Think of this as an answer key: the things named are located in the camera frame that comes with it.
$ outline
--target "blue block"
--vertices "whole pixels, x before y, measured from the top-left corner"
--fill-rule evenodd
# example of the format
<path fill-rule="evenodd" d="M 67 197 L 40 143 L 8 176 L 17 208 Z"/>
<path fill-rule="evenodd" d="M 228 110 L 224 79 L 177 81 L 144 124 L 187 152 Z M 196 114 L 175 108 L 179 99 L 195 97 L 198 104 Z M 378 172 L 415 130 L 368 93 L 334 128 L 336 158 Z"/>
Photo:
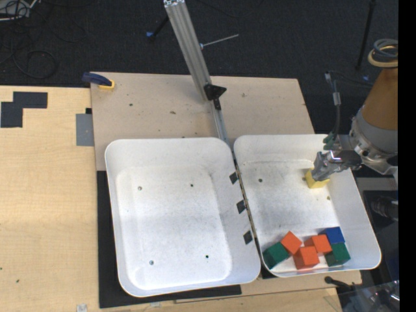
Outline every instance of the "blue block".
<path fill-rule="evenodd" d="M 327 227 L 325 230 L 322 230 L 320 234 L 325 234 L 330 242 L 330 244 L 338 244 L 339 242 L 345 242 L 343 232 L 339 226 L 337 227 Z"/>

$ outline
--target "yellow block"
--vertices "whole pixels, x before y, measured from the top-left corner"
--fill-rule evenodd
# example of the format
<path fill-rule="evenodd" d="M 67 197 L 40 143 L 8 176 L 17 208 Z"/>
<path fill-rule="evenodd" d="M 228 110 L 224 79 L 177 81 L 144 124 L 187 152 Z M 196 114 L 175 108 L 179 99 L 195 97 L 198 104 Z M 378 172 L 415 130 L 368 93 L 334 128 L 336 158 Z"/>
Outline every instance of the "yellow block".
<path fill-rule="evenodd" d="M 326 184 L 328 184 L 328 181 L 330 180 L 329 178 L 325 179 L 323 181 L 314 180 L 312 178 L 311 170 L 308 170 L 306 172 L 305 178 L 306 178 L 306 183 L 307 183 L 307 185 L 310 189 L 319 189 L 319 188 L 325 186 Z"/>

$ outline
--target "blue clamp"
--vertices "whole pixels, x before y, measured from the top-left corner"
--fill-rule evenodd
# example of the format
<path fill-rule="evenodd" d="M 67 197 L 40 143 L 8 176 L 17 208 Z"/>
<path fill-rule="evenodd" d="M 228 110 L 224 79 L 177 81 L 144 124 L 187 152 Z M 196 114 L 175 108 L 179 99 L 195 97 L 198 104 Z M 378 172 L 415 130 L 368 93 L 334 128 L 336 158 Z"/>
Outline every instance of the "blue clamp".
<path fill-rule="evenodd" d="M 83 82 L 94 83 L 101 89 L 113 89 L 114 81 L 110 80 L 102 75 L 94 73 L 84 73 L 81 78 Z"/>

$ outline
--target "black mat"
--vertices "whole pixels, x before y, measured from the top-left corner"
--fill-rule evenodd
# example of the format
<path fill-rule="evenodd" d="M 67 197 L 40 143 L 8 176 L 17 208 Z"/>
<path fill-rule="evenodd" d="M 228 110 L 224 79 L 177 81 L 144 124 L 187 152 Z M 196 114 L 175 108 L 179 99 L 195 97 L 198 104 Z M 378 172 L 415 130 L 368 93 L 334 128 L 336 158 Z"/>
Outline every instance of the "black mat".
<path fill-rule="evenodd" d="M 145 298 L 136 298 L 127 294 L 118 281 L 116 248 L 114 244 L 114 232 L 112 229 L 111 204 L 106 171 L 97 172 L 97 189 L 100 308 L 162 302 L 164 300 L 222 297 L 241 294 L 240 285 L 193 290 L 175 294 L 162 294 Z"/>

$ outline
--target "wooden table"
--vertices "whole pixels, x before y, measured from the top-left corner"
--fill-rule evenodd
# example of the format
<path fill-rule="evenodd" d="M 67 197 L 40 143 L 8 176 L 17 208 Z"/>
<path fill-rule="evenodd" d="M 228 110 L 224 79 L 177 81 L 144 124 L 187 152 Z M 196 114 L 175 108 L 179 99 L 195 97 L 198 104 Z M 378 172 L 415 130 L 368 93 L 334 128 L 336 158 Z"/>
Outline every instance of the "wooden table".
<path fill-rule="evenodd" d="M 136 88 L 136 95 L 140 89 L 150 91 L 156 85 L 161 89 L 161 84 L 166 82 L 166 88 L 161 91 L 175 91 L 176 87 L 195 91 L 188 75 L 102 74 L 115 79 L 119 91 L 122 85 L 125 90 Z M 297 80 L 242 77 L 213 77 L 212 80 L 228 88 L 221 103 L 232 142 L 242 134 L 313 133 Z M 117 115 L 106 112 L 105 108 L 111 111 L 109 107 L 125 103 L 113 101 L 114 105 L 109 106 L 109 102 L 100 103 L 97 98 L 94 102 L 94 96 L 99 93 L 93 85 L 91 89 L 0 86 L 0 101 L 12 101 L 13 92 L 47 92 L 48 101 L 46 109 L 23 110 L 23 127 L 0 128 L 1 309 L 72 312 L 80 304 L 86 304 L 88 312 L 151 309 L 153 305 L 149 304 L 99 308 L 96 172 L 102 170 L 101 155 L 109 141 L 100 133 L 107 129 L 112 131 L 107 133 L 111 137 L 123 135 L 108 125 L 109 117 L 117 125 Z M 128 105 L 133 104 L 132 108 L 151 105 L 150 99 L 142 96 L 138 101 L 133 97 L 127 101 Z M 85 113 L 91 106 L 96 146 L 77 146 L 75 115 Z M 143 109 L 141 116 L 146 121 L 153 111 L 149 107 Z M 211 119 L 204 112 L 200 117 Z M 182 106 L 172 107 L 164 114 L 170 119 L 187 119 L 182 115 Z M 197 132 L 199 137 L 204 137 L 215 131 L 211 123 L 195 121 L 200 128 L 189 129 L 189 133 Z M 142 129 L 143 134 L 150 137 L 152 133 L 160 133 L 157 125 L 152 126 L 153 130 Z M 161 135 L 172 136 L 168 130 Z M 358 270 L 331 275 L 345 283 L 361 283 Z M 155 306 L 163 311 L 275 311 L 277 308 L 333 311 L 334 306 L 340 308 L 339 301 L 334 286 L 326 284 L 324 276 L 268 280 L 260 276 L 252 283 L 241 285 L 240 296 L 167 301 Z"/>

